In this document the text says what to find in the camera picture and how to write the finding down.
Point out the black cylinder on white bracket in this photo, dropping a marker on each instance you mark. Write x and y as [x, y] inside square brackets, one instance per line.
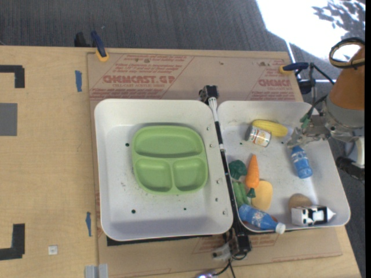
[352, 165]

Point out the small silver can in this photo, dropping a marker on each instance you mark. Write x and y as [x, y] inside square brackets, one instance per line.
[258, 136]

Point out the blue bottle with white cap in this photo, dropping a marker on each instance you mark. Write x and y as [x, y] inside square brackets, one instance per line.
[256, 217]

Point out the thin black and white rod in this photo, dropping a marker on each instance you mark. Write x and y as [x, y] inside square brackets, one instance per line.
[221, 143]

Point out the green divided plate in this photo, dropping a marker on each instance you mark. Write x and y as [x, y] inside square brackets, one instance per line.
[169, 158]

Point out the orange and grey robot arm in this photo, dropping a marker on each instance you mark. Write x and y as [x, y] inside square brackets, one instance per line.
[349, 88]

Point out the yellow corn cob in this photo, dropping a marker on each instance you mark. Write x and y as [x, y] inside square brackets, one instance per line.
[274, 127]

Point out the brown potato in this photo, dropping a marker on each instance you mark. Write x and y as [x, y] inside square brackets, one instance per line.
[300, 200]

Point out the orange carrot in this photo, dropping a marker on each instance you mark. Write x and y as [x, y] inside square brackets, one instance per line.
[252, 174]

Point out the green broccoli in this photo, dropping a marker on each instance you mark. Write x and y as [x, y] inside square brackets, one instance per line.
[237, 169]

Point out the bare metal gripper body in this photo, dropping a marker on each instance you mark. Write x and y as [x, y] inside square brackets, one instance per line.
[324, 129]

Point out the small blue bottle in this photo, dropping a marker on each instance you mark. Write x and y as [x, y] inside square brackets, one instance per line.
[301, 162]

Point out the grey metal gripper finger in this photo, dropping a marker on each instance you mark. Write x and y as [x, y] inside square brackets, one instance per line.
[294, 136]
[304, 142]

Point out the brown cardboard board red print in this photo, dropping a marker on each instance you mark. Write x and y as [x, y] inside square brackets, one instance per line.
[174, 74]

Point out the green pea pod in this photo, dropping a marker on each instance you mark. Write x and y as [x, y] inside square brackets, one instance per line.
[240, 194]

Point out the white and black milk carton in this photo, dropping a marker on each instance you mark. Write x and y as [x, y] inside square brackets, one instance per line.
[310, 215]

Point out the white plastic tray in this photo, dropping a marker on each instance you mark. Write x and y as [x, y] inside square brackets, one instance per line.
[278, 166]
[116, 155]

